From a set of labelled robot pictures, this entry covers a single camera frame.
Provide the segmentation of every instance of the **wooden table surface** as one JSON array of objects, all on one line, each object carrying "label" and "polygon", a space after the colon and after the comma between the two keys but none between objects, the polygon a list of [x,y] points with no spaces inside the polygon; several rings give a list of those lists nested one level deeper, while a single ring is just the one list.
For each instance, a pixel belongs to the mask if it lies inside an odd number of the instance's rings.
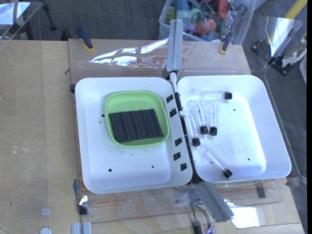
[{"label": "wooden table surface", "polygon": [[[244,56],[242,48],[235,51]],[[73,190],[79,161],[69,66],[64,41],[13,40],[0,53],[0,233],[1,228],[10,234],[39,233],[49,226],[53,234],[69,234],[71,225],[81,221]],[[279,180],[283,201],[262,207],[269,212],[269,225],[279,211],[287,211],[288,217],[275,223],[289,224],[236,229],[227,221],[212,224],[216,233],[303,234],[285,182]],[[45,207],[49,215],[42,214]],[[148,221],[96,223],[92,233],[136,233],[131,226],[139,223],[141,233],[193,233],[189,227],[172,230],[180,227],[170,221],[166,227],[154,224],[155,218]]]}]

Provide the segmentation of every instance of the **green bowl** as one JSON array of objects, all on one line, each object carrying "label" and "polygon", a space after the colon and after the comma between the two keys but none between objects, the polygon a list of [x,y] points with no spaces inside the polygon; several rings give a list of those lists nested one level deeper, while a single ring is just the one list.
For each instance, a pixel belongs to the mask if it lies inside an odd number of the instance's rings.
[{"label": "green bowl", "polygon": [[[109,114],[149,109],[155,110],[163,133],[162,137],[131,140],[123,143],[116,141]],[[105,101],[105,114],[109,135],[113,142],[118,146],[132,148],[154,146],[164,142],[169,137],[170,127],[166,109],[161,98],[153,92],[125,91],[113,93],[109,95]]]}]

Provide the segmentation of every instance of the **white tray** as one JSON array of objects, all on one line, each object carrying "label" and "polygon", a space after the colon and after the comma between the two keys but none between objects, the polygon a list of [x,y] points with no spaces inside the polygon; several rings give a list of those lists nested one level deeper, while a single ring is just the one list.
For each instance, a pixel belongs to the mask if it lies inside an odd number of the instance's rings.
[{"label": "white tray", "polygon": [[[123,148],[108,133],[104,105],[115,92],[147,90],[159,95],[168,113],[170,136],[162,144]],[[78,135],[85,186],[93,193],[108,194],[187,184],[193,171],[169,82],[161,78],[85,78],[75,87]],[[176,146],[175,140],[182,143]]]},{"label": "white tray", "polygon": [[[201,91],[228,91],[233,98],[220,105],[219,127],[216,136],[202,135],[207,145],[228,165],[231,181],[285,177],[291,162],[280,132],[265,85],[257,77],[192,76],[178,82],[184,111],[187,101],[199,99]],[[205,181],[226,180],[220,170],[205,165],[192,147],[195,168]]]}]

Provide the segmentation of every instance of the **gray carpet floor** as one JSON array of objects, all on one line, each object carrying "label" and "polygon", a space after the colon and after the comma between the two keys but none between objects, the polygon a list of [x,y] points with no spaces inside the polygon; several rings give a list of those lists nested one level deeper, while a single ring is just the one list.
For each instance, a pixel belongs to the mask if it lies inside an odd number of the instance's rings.
[{"label": "gray carpet floor", "polygon": [[[34,28],[36,39],[60,40],[64,29],[77,38],[76,28],[81,26],[95,39],[158,39],[159,16],[166,0],[46,0],[56,31],[50,30],[49,21],[40,10],[40,31]],[[251,46],[263,35],[257,24],[262,16],[284,17],[296,0],[267,0],[255,10],[252,23],[247,29],[243,48],[252,70],[259,70],[259,56]],[[307,5],[296,17],[303,22],[297,39],[307,30]],[[298,65],[287,76],[269,69],[267,81],[279,110],[287,138],[292,148],[293,169],[290,177],[307,178],[307,87]],[[307,184],[300,183],[293,190],[298,211],[305,231],[307,221]]]}]

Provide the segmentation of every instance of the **yellow pole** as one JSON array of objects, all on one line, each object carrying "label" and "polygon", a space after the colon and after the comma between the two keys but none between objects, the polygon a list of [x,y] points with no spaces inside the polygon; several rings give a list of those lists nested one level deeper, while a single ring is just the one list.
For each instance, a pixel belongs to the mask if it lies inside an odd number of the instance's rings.
[{"label": "yellow pole", "polygon": [[284,18],[294,19],[302,10],[302,8],[307,4],[307,2],[308,0],[297,0],[290,8],[290,10],[286,13]]}]

